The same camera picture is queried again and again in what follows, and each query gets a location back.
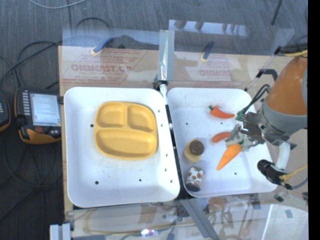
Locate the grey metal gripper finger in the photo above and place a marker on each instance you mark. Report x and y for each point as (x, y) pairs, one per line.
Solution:
(235, 134)
(248, 144)

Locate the brown cardboard board red print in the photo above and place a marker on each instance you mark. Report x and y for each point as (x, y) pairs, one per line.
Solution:
(105, 66)

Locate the white plastic tray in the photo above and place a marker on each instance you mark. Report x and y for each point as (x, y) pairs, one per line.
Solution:
(120, 181)
(225, 181)

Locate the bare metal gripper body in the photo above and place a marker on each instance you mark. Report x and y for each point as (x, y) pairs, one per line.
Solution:
(253, 126)

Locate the yellow can with brown top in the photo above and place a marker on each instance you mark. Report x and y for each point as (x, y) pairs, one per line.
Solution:
(193, 150)

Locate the orange sausage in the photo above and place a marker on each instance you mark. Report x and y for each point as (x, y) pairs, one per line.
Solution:
(220, 137)

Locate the yellow divided plate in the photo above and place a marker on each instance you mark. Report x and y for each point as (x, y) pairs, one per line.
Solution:
(125, 141)

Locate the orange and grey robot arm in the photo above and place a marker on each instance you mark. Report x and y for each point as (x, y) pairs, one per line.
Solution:
(287, 91)

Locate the black cylinder on white bracket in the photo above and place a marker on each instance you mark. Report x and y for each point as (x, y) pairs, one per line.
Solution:
(271, 170)

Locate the orange chili pepper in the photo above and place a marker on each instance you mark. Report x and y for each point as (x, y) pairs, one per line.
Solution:
(220, 113)

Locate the white can with fruit print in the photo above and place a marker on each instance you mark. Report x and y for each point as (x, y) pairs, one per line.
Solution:
(195, 177)

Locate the orange carrot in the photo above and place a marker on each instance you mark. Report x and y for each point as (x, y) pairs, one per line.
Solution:
(228, 155)

